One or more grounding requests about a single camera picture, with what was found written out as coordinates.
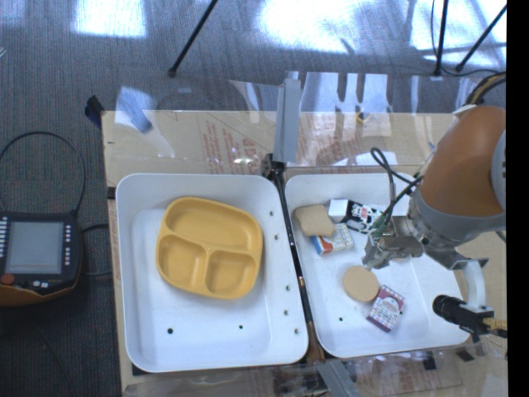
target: white tray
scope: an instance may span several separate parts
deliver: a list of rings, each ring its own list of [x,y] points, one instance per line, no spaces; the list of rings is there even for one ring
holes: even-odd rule
[[[398,194],[405,183],[397,178],[395,182]],[[366,235],[352,232],[355,247],[319,256],[310,238],[302,234],[293,216],[301,206],[351,199],[385,208],[389,201],[386,174],[297,175],[287,182],[285,198],[317,338],[327,352],[341,358],[407,352],[457,345],[469,336],[433,312],[431,306],[437,295],[461,299],[461,293],[454,273],[427,255],[393,260],[385,268],[373,269],[380,285],[405,297],[403,314],[392,331],[384,332],[366,320],[371,303],[354,301],[342,284],[346,270],[362,264]],[[393,214],[405,215],[408,201],[408,197],[403,198]]]
[[[222,300],[169,285],[155,248],[164,211],[196,196],[252,214],[263,231],[259,277],[247,295]],[[148,372],[294,363],[308,336],[298,280],[274,185],[257,175],[133,174],[117,186],[126,350]]]

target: red button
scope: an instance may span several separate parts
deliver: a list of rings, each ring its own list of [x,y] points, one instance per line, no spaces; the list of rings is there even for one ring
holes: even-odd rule
[[[0,277],[0,282],[4,285],[12,285],[15,282],[15,277],[11,274],[3,274]]]

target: beige circular object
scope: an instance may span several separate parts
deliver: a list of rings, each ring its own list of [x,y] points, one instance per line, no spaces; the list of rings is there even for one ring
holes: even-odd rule
[[[352,299],[368,302],[377,296],[379,280],[373,272],[363,266],[352,266],[344,274],[344,288]]]

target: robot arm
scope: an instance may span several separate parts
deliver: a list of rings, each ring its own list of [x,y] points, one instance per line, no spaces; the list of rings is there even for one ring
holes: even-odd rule
[[[368,269],[380,269],[393,258],[427,254],[447,269],[461,269],[469,285],[468,302],[440,296],[443,299],[434,303],[436,313],[446,308],[455,313],[454,308],[463,304],[478,318],[490,317],[481,272],[487,260],[468,259],[456,247],[482,232],[506,228],[506,112],[472,106],[455,115],[457,120],[411,194],[407,216],[379,219],[362,261]]]

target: yellow plate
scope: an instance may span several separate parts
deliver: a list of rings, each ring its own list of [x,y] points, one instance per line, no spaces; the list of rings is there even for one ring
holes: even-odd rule
[[[169,284],[217,299],[249,293],[259,274],[263,232],[248,212],[199,197],[165,209],[156,266]]]

